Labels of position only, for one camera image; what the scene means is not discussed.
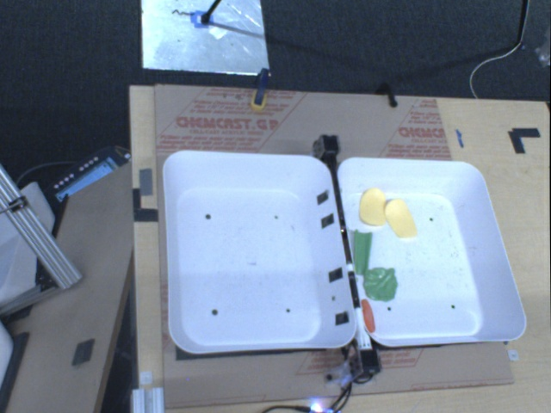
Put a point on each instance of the thin black and white rod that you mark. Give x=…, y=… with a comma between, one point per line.
x=343, y=226

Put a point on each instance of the white plastic tray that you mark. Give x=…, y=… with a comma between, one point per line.
x=439, y=265
x=249, y=252

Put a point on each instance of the green celery stick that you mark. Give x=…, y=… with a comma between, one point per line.
x=361, y=252

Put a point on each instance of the orange carrot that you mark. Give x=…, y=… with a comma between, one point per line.
x=368, y=315

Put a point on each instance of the brown cardboard board red print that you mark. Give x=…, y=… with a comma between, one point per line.
x=267, y=118

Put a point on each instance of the green lettuce leaf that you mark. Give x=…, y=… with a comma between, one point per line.
x=380, y=284

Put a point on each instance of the yellow oval toy food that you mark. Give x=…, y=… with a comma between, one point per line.
x=372, y=207
x=401, y=218

